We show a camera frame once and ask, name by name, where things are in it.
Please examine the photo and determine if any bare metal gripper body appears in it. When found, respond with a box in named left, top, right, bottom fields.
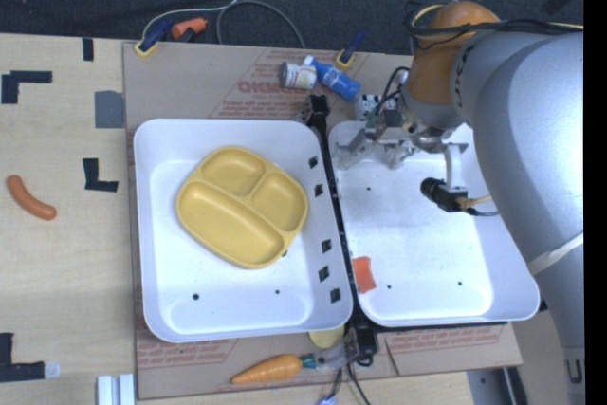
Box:
left=364, top=123, right=452, bottom=156

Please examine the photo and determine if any thin black rod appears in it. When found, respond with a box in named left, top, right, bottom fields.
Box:
left=316, top=116, right=369, bottom=333

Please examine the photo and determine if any blue bottle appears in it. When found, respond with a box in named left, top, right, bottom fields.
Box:
left=303, top=55, right=362, bottom=103

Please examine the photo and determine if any white can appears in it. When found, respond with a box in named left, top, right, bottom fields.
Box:
left=278, top=61, right=318, bottom=91

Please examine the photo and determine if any white plastic tray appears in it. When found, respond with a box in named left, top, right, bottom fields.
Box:
left=327, top=120, right=542, bottom=329
left=133, top=118, right=355, bottom=343

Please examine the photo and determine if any orange red block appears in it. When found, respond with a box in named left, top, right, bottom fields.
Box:
left=351, top=255, right=378, bottom=295

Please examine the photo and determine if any yellow divided plate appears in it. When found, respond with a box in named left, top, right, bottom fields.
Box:
left=175, top=145, right=310, bottom=270

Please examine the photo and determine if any brown cardboard board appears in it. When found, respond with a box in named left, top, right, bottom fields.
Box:
left=121, top=41, right=524, bottom=400

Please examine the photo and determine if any pale yellow round object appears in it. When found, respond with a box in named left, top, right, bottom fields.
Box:
left=307, top=324, right=346, bottom=350

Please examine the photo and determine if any orange carrot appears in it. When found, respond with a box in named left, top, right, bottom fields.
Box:
left=230, top=353, right=317, bottom=386

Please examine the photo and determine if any orange sausage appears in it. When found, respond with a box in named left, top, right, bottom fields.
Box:
left=6, top=175, right=58, bottom=222

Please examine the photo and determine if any black block with wires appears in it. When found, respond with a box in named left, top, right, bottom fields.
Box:
left=353, top=324, right=380, bottom=357
left=304, top=93, right=331, bottom=128

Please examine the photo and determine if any black cylinder on white bracket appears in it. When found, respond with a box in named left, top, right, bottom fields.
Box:
left=419, top=140, right=471, bottom=213

